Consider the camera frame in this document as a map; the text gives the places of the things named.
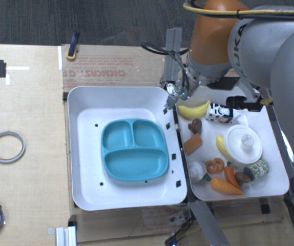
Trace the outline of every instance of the can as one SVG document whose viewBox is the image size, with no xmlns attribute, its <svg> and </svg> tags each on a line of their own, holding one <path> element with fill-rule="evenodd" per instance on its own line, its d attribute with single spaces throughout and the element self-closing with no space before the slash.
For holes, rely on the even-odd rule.
<svg viewBox="0 0 294 246">
<path fill-rule="evenodd" d="M 243 172 L 250 176 L 251 181 L 253 181 L 266 175 L 269 172 L 269 167 L 263 160 L 259 159 L 244 167 Z"/>
</svg>

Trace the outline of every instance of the carrot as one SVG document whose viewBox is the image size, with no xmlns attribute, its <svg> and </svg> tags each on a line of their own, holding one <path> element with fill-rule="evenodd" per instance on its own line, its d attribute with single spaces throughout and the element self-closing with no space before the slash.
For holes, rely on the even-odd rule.
<svg viewBox="0 0 294 246">
<path fill-rule="evenodd" d="M 227 166 L 224 167 L 223 172 L 224 172 L 224 176 L 225 179 L 231 183 L 232 185 L 234 185 L 236 188 L 240 189 L 240 186 L 236 180 L 235 177 L 235 168 L 233 166 L 230 165 L 230 161 L 227 162 Z"/>
<path fill-rule="evenodd" d="M 217 191 L 223 191 L 226 193 L 236 194 L 236 195 L 243 195 L 244 192 L 234 185 L 229 183 L 228 181 L 220 178 L 220 177 L 213 177 L 210 180 L 211 187 Z"/>
</svg>

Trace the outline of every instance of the banana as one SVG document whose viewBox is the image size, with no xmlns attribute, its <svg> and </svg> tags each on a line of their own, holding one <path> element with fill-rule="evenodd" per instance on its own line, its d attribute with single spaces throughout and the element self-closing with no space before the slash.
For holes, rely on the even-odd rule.
<svg viewBox="0 0 294 246">
<path fill-rule="evenodd" d="M 223 140 L 223 137 L 219 134 L 217 134 L 216 138 L 215 138 L 215 143 L 218 147 L 218 149 L 220 150 L 220 152 L 227 156 L 227 157 L 230 157 L 230 155 L 228 154 L 228 152 L 226 151 L 225 147 L 224 147 L 224 140 Z"/>
<path fill-rule="evenodd" d="M 194 119 L 194 118 L 198 118 L 205 115 L 207 111 L 207 106 L 209 103 L 211 103 L 211 101 L 208 100 L 205 104 L 196 108 L 190 108 L 190 107 L 179 105 L 177 107 L 177 110 L 179 114 L 183 116 L 184 118 Z"/>
</svg>

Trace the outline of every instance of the blue plate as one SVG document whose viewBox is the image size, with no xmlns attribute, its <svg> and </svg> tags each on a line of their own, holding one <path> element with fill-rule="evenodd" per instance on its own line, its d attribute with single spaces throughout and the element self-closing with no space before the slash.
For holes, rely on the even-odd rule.
<svg viewBox="0 0 294 246">
<path fill-rule="evenodd" d="M 147 119 L 108 123 L 101 134 L 102 161 L 107 173 L 123 181 L 158 178 L 169 167 L 162 130 Z"/>
</svg>

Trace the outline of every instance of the table surface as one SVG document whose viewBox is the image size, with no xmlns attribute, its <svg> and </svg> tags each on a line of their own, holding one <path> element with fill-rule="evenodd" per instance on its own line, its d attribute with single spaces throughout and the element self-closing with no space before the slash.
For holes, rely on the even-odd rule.
<svg viewBox="0 0 294 246">
<path fill-rule="evenodd" d="M 26 142 L 19 161 L 0 164 L 0 205 L 6 221 L 0 230 L 0 245 L 55 245 L 55 237 L 49 232 L 67 227 L 70 217 L 58 47 L 0 45 L 0 59 L 7 67 L 29 67 L 8 70 L 9 85 L 0 78 L 0 131 L 16 131 Z M 19 150 L 20 143 L 13 137 L 0 139 L 0 157 L 15 155 Z M 294 245 L 293 226 L 284 206 L 282 216 L 280 222 L 251 227 L 229 228 L 223 224 L 223 230 L 234 245 Z M 203 234 L 199 236 L 207 245 Z M 84 245 L 164 245 L 168 237 L 165 234 Z"/>
</svg>

